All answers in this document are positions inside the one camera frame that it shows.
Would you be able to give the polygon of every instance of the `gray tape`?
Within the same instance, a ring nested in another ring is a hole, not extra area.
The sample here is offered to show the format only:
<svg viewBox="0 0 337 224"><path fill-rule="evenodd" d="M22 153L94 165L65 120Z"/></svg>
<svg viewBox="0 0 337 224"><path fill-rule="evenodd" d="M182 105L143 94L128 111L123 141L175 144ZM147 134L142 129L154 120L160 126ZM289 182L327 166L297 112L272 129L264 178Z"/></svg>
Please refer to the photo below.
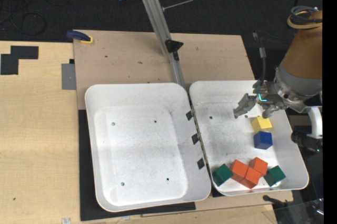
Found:
<svg viewBox="0 0 337 224"><path fill-rule="evenodd" d="M75 64L62 64L62 89L76 90Z"/></svg>

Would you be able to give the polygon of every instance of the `black bracket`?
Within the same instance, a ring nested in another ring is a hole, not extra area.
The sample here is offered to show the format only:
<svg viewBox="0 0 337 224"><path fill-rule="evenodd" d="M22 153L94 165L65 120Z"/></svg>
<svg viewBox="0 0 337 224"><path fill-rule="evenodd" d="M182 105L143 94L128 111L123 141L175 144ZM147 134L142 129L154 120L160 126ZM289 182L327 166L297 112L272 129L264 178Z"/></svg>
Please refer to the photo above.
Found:
<svg viewBox="0 0 337 224"><path fill-rule="evenodd" d="M184 43L182 43L182 42L169 40L169 39L165 41L167 51L169 53L173 53L173 57L174 57L175 60L179 60L178 50L179 50L179 48L181 48L183 46L183 44Z"/></svg>

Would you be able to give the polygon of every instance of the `black tape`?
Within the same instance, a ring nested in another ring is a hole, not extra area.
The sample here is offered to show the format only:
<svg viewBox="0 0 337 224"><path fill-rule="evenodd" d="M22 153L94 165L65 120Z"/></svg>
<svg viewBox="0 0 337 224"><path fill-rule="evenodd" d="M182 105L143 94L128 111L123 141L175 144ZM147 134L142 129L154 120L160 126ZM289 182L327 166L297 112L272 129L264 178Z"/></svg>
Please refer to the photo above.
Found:
<svg viewBox="0 0 337 224"><path fill-rule="evenodd" d="M204 162L204 159L201 158L200 160L198 160L198 167L199 167L199 170L205 166L205 162Z"/></svg>
<svg viewBox="0 0 337 224"><path fill-rule="evenodd" d="M187 117L188 121L190 121L191 118L193 117L192 111L189 111L189 112L186 114L186 117Z"/></svg>
<svg viewBox="0 0 337 224"><path fill-rule="evenodd" d="M195 134L195 135L192 136L192 141L193 141L194 145L199 141L198 134Z"/></svg>
<svg viewBox="0 0 337 224"><path fill-rule="evenodd" d="M0 75L18 75L19 59L38 59L38 46L11 46L10 54L1 54Z"/></svg>

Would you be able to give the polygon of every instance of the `cube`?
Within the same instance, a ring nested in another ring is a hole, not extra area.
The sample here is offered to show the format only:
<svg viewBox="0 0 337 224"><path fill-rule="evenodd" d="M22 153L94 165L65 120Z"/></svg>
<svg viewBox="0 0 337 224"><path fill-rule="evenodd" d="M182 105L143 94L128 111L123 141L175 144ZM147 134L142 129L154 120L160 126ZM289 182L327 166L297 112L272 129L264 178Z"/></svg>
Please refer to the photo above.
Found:
<svg viewBox="0 0 337 224"><path fill-rule="evenodd" d="M258 171L261 174L261 176L265 176L268 170L268 163L258 157L252 159L249 162L248 166Z"/></svg>
<svg viewBox="0 0 337 224"><path fill-rule="evenodd" d="M273 127L269 118L263 117L256 117L251 124L253 126L255 133L259 132L260 130L267 131Z"/></svg>
<svg viewBox="0 0 337 224"><path fill-rule="evenodd" d="M258 149L268 149L273 145L272 134L259 131L254 135L254 147Z"/></svg>
<svg viewBox="0 0 337 224"><path fill-rule="evenodd" d="M277 182L283 180L284 178L285 174L278 165L268 170L267 174L264 176L264 179L266 180L266 182L270 187L276 184Z"/></svg>
<svg viewBox="0 0 337 224"><path fill-rule="evenodd" d="M253 169L252 167L248 167L246 176L240 181L242 185L252 189L255 187L261 178L261 174Z"/></svg>
<svg viewBox="0 0 337 224"><path fill-rule="evenodd" d="M233 173L231 178L240 182L246 176L248 165L236 159L231 163L230 170Z"/></svg>
<svg viewBox="0 0 337 224"><path fill-rule="evenodd" d="M217 186L225 183L232 176L233 173L231 172L231 170L229 170L226 164L221 165L220 167L218 167L218 169L212 172L213 181L214 183L216 183Z"/></svg>

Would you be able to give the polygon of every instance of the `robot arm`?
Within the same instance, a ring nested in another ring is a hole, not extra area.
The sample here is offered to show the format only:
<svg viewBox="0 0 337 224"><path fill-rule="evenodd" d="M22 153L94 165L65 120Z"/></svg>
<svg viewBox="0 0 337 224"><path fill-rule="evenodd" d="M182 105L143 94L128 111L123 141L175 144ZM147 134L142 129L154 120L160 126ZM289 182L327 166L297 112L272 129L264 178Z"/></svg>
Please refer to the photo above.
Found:
<svg viewBox="0 0 337 224"><path fill-rule="evenodd" d="M316 8L292 8L287 23L298 32L276 69L274 81L265 81L262 74L253 85L255 95L245 94L233 110L235 118L246 114L256 104L264 109L263 118L280 109L291 108L298 113L308 113L313 127L310 136L315 139L322 137L322 107L310 107L304 103L322 91L322 16L323 11ZM264 49L260 48L260 55L264 60Z"/></svg>

